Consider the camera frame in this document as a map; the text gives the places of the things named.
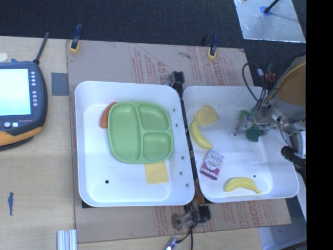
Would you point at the pale yellow bread slice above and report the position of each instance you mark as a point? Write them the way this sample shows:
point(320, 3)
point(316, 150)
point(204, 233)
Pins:
point(208, 115)

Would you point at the brown cardboard board red print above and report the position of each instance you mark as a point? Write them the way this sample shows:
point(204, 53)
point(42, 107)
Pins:
point(125, 59)

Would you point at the black cylinder on white bracket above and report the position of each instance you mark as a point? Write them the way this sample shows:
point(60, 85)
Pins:
point(295, 155)

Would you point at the orange sausage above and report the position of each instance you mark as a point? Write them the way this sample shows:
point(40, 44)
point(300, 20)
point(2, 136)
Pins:
point(104, 118)

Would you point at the yellow banana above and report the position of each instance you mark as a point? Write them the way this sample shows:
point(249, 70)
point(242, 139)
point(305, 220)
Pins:
point(199, 137)
point(240, 184)

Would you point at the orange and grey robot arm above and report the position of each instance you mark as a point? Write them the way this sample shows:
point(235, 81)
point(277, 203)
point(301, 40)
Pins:
point(291, 90)

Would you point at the green divided plate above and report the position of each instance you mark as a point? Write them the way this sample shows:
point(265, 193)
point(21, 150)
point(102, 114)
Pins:
point(125, 131)

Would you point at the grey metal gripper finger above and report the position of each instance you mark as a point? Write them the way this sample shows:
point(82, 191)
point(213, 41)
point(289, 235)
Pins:
point(242, 127)

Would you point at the yellow cheese slice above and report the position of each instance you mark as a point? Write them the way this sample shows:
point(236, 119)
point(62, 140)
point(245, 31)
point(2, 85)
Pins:
point(157, 174)

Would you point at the thin black rod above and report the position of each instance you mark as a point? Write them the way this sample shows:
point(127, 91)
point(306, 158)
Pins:
point(187, 137)

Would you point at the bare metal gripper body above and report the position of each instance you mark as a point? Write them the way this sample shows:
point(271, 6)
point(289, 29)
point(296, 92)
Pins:
point(270, 120)

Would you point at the white plastic tray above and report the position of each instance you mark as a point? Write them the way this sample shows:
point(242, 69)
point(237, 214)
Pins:
point(125, 181)
point(249, 160)

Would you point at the red and white carton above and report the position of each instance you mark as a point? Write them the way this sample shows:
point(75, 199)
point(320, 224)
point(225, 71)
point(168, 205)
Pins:
point(212, 165)

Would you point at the green broccoli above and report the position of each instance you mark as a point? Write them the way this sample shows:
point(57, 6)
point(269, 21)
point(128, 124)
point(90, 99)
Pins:
point(253, 135)

